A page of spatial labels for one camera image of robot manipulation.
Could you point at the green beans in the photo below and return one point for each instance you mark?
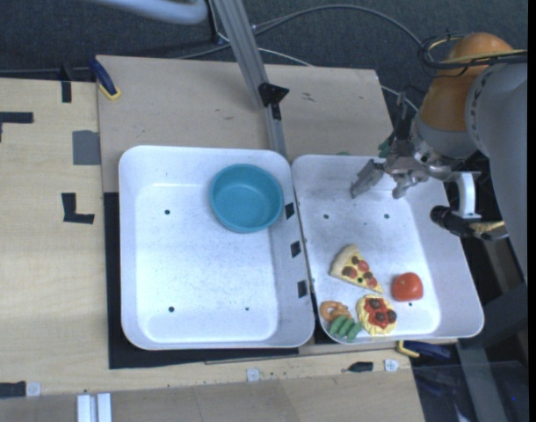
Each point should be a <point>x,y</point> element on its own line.
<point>345,328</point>

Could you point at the yellow pizza slice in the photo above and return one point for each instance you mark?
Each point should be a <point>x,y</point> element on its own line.
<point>351,268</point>

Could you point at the yellow spaghetti with meatballs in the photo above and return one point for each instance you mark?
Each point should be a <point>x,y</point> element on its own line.
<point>377,317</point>

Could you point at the blue bowl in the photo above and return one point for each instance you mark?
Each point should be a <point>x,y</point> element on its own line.
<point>246,198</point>

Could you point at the red tomato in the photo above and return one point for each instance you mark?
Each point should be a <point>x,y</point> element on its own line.
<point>407,287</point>

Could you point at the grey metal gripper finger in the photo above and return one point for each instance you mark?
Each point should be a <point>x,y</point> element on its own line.
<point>402,185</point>
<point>367,176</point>

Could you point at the white plastic tray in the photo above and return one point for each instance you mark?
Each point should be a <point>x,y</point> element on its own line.
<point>382,235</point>
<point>197,271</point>

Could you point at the brown pretzel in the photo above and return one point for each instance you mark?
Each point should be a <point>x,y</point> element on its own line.
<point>327,309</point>

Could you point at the pale wood board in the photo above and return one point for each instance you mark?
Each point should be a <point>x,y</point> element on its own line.
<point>184,104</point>

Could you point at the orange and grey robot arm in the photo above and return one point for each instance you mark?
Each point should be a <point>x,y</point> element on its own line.
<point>492,104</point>

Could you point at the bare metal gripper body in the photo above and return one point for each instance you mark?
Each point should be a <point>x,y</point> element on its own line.
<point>419,161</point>

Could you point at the black cylinder on white bracket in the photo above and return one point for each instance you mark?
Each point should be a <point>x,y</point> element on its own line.
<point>465,191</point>

